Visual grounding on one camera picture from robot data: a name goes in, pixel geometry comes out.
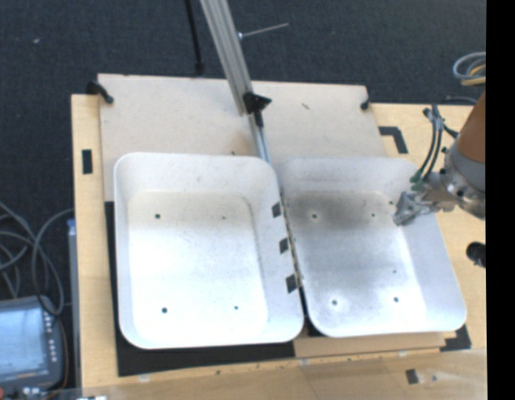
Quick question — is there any pale wood board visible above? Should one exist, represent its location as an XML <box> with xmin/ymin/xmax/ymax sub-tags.
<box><xmin>96</xmin><ymin>72</ymin><xmax>447</xmax><ymax>358</ymax></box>

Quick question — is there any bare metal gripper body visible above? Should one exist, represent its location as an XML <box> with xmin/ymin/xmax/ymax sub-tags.
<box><xmin>414</xmin><ymin>168</ymin><xmax>487</xmax><ymax>221</ymax></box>

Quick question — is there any thin black and white rod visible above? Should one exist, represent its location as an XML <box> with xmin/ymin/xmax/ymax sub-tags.
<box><xmin>250</xmin><ymin>112</ymin><xmax>305</xmax><ymax>293</ymax></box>

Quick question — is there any white plastic tray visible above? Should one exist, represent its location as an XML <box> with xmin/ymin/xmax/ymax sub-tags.
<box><xmin>112</xmin><ymin>152</ymin><xmax>306</xmax><ymax>351</ymax></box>
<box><xmin>277</xmin><ymin>156</ymin><xmax>468</xmax><ymax>339</ymax></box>

